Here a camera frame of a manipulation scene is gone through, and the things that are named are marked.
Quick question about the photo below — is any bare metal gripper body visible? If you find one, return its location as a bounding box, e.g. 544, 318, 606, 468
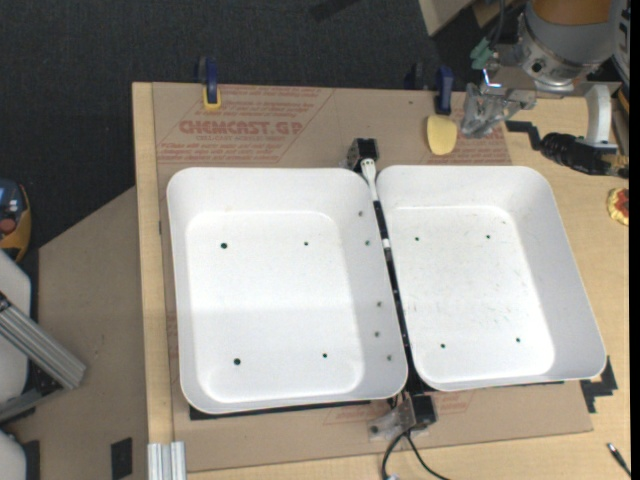
501, 37, 610, 110

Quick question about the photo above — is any brown cardboard board red print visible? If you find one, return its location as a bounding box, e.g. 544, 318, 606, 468
151, 81, 595, 473

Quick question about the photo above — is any white plastic tray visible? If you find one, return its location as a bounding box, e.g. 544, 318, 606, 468
374, 164, 608, 393
165, 166, 409, 416

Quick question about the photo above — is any pale yellow toy chip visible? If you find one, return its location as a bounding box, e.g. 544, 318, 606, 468
425, 114, 458, 157

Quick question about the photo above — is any thin black and white rod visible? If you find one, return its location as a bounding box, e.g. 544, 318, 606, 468
360, 159, 417, 395

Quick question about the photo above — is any black cylinder on white bracket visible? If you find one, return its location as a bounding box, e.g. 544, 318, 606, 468
541, 84, 627, 177

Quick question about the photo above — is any toy pizza slice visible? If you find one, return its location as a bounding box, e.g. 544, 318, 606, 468
606, 187, 630, 227

